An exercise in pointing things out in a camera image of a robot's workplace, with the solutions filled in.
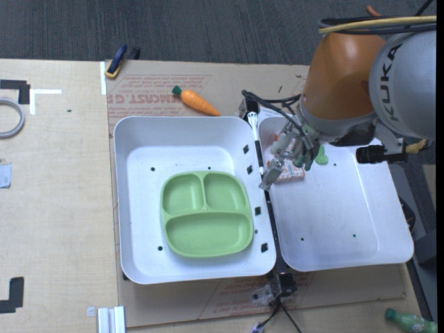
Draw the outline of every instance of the white ring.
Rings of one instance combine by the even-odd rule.
[[[0,105],[8,105],[8,106],[16,109],[20,115],[19,123],[12,130],[9,130],[8,132],[0,132],[0,139],[13,137],[18,132],[20,132],[20,130],[23,128],[23,125],[25,123],[25,114],[23,112],[23,109],[18,103],[16,103],[15,101],[12,101],[10,99],[0,99]]]

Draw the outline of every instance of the green object in tray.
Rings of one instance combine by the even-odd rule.
[[[166,241],[184,257],[238,253],[253,239],[247,193],[229,173],[192,171],[170,177],[160,208]]]

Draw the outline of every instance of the dark gray floor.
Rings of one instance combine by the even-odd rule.
[[[309,65],[319,19],[366,16],[367,4],[412,16],[425,1],[0,0],[0,58],[105,60],[126,42],[145,60]],[[436,14],[436,0],[423,14]],[[432,144],[402,165],[426,234],[436,211],[422,165],[435,163]],[[421,314],[433,319],[420,268],[413,260],[408,267]]]

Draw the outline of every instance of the toy carrot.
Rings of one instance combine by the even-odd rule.
[[[212,116],[220,116],[221,113],[216,110],[208,101],[193,90],[182,90],[177,85],[173,88],[173,94],[179,95],[183,103],[189,107],[202,111]]]

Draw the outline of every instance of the green bottle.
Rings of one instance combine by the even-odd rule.
[[[438,323],[425,320],[415,314],[399,314],[388,308],[386,319],[396,322],[405,332],[410,333],[438,333]]]

